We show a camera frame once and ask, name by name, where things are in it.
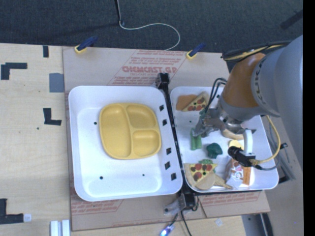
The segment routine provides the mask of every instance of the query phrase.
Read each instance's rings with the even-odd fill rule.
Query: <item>yellow divided tray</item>
[[[161,134],[155,113],[136,103],[105,106],[99,115],[103,148],[116,159],[145,158],[161,148]]]

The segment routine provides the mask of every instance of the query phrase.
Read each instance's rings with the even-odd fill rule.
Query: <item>light wood surface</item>
[[[7,214],[31,214],[31,222],[0,225],[0,236],[49,235],[49,223],[70,219],[68,156],[64,93],[49,91],[49,74],[63,74],[62,47],[0,44],[0,64],[27,62],[26,70],[11,69],[0,80],[0,198],[7,198]],[[43,108],[61,126],[45,125]],[[241,216],[187,221],[196,235],[245,236]],[[71,232],[73,236],[159,235],[167,224]],[[188,235],[183,222],[173,236]]]

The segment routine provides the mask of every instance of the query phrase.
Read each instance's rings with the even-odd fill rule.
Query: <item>pizza slice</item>
[[[217,164],[185,163],[184,170],[188,183],[201,190],[210,189],[216,180],[215,175],[211,174],[216,166]]]
[[[182,109],[182,111],[200,111],[207,106],[208,98],[208,94],[206,92],[202,92],[194,100],[187,104],[186,107]]]

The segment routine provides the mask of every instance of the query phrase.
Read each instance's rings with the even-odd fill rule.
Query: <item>blue and yellow clamp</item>
[[[83,53],[84,51],[86,51],[87,47],[93,46],[94,43],[97,42],[97,40],[98,40],[97,36],[90,37],[84,40],[80,45],[74,47],[74,50],[78,54]]]
[[[197,52],[200,52],[205,46],[206,44],[204,43],[199,44],[197,47],[187,52],[186,57],[188,59],[193,59],[196,56]]]

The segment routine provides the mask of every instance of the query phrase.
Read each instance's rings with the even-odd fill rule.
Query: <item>cardboard box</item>
[[[228,77],[226,63],[220,57],[221,54],[198,53],[190,60],[186,52],[109,48],[88,48],[79,55],[73,47],[63,47],[73,231],[169,222],[173,215],[165,215],[164,207],[176,201],[177,194],[100,202],[80,199],[73,185],[70,90],[77,86],[152,86],[158,73],[169,74],[170,91],[178,86],[210,87],[216,78]],[[199,200],[197,211],[185,212],[187,220],[270,211],[264,191],[202,195]]]

